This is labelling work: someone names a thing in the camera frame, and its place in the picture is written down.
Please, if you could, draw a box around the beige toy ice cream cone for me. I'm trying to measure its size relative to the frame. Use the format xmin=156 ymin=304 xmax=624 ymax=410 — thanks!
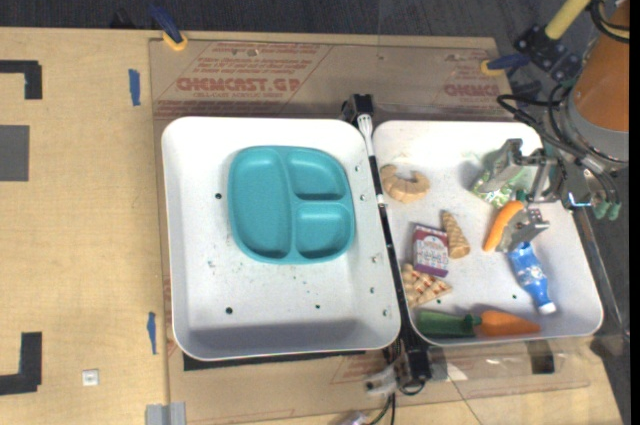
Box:
xmin=440 ymin=209 xmax=472 ymax=260

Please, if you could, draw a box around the blue bottle with white cap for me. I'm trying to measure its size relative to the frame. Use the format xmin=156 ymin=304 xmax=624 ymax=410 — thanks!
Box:
xmin=506 ymin=241 xmax=558 ymax=316

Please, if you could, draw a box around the small purple and white carton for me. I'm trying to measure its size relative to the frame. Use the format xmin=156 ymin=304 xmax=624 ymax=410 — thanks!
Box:
xmin=411 ymin=223 xmax=450 ymax=279

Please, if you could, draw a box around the black block with thin wires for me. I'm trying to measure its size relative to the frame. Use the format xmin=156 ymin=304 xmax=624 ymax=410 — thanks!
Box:
xmin=341 ymin=93 xmax=375 ymax=124
xmin=399 ymin=346 xmax=434 ymax=385

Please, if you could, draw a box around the white plastic tray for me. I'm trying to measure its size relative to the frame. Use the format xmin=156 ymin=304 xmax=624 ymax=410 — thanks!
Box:
xmin=160 ymin=114 xmax=403 ymax=362
xmin=371 ymin=118 xmax=605 ymax=349

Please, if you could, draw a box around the green toy vegetable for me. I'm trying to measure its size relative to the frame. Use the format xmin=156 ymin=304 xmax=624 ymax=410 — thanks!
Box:
xmin=416 ymin=309 xmax=476 ymax=340

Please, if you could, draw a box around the teal divided plate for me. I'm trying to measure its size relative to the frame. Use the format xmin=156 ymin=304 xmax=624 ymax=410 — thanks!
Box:
xmin=226 ymin=144 xmax=358 ymax=266

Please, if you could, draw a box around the beige toy waffle biscuit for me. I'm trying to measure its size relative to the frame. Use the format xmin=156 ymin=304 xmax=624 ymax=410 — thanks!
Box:
xmin=400 ymin=262 xmax=454 ymax=310

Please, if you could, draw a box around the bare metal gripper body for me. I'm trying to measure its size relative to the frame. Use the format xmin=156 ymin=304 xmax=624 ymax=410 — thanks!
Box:
xmin=522 ymin=146 xmax=621 ymax=211

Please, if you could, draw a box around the green and white packet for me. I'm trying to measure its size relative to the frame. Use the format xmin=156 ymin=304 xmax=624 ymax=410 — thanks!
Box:
xmin=469 ymin=151 xmax=532 ymax=210

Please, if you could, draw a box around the orange carrot with green top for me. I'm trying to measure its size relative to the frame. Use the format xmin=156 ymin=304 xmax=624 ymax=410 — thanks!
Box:
xmin=462 ymin=309 xmax=543 ymax=339

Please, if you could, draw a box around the small orange carrot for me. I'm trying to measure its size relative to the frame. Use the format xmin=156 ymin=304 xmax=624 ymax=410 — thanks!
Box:
xmin=481 ymin=199 xmax=527 ymax=254

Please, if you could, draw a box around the brown cardboard board red print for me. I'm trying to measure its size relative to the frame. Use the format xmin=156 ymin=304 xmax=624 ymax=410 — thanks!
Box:
xmin=148 ymin=31 xmax=594 ymax=425

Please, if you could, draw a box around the beige toy croissant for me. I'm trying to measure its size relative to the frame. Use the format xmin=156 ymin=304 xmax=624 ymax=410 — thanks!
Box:
xmin=378 ymin=163 xmax=432 ymax=205

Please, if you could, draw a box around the thin black and white rod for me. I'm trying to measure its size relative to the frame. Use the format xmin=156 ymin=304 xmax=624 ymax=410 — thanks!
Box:
xmin=357 ymin=111 xmax=419 ymax=354

